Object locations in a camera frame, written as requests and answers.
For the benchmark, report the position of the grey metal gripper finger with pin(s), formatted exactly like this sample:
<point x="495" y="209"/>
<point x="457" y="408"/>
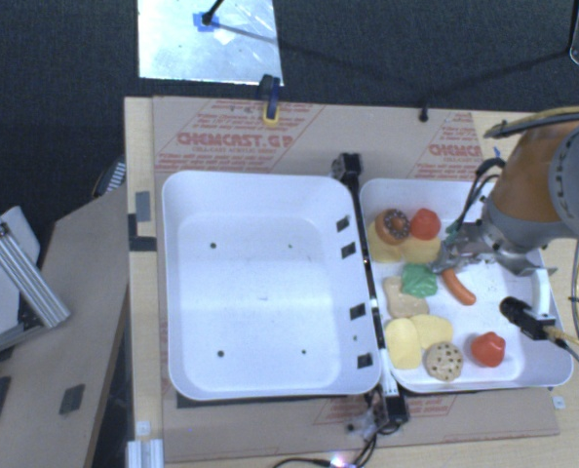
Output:
<point x="457" y="264"/>
<point x="438" y="264"/>

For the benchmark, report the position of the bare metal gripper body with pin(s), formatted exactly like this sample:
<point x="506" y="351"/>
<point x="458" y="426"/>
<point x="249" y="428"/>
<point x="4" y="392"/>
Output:
<point x="474" y="244"/>

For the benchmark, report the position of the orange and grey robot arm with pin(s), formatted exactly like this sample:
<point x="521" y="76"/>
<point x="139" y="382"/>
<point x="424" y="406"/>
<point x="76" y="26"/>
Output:
<point x="538" y="183"/>

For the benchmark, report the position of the yellow toy crisp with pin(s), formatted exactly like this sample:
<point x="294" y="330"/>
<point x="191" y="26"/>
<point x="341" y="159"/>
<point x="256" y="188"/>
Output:
<point x="402" y="344"/>
<point x="382" y="252"/>
<point x="436" y="329"/>
<point x="422" y="250"/>

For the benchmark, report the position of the green toy lettuce leaf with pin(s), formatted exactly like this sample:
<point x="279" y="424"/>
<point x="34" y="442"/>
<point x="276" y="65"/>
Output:
<point x="418" y="282"/>

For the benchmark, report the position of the orange toy sausage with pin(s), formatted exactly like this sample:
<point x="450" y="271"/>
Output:
<point x="461" y="290"/>

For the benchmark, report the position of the red toy tomato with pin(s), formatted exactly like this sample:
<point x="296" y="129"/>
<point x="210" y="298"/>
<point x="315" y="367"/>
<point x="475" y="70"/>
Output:
<point x="425" y="223"/>

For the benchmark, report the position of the tan toy bread slice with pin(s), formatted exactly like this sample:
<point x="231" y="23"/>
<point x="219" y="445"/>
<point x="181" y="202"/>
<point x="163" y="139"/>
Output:
<point x="402" y="303"/>

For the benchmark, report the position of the white plastic tray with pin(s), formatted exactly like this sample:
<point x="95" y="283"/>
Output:
<point x="494" y="310"/>
<point x="260" y="285"/>

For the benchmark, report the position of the brown chocolate doughnut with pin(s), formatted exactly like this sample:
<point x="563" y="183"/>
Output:
<point x="392" y="226"/>

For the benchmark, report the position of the thin black and white rod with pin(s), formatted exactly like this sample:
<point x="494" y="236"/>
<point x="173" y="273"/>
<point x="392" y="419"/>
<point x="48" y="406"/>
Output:
<point x="368" y="271"/>

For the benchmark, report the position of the red toy pepper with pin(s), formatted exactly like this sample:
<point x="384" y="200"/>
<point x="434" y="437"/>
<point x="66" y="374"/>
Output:
<point x="488" y="349"/>

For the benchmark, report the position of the tan chocolate chip biscuit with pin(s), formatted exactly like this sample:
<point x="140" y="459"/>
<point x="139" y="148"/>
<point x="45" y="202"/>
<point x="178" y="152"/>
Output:
<point x="444" y="361"/>

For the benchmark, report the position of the brown cardboard board red print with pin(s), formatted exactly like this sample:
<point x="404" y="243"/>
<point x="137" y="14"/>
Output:
<point x="299" y="139"/>

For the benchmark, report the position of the black cylinder on white bracket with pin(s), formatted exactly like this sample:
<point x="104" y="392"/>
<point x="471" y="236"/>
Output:
<point x="523" y="316"/>

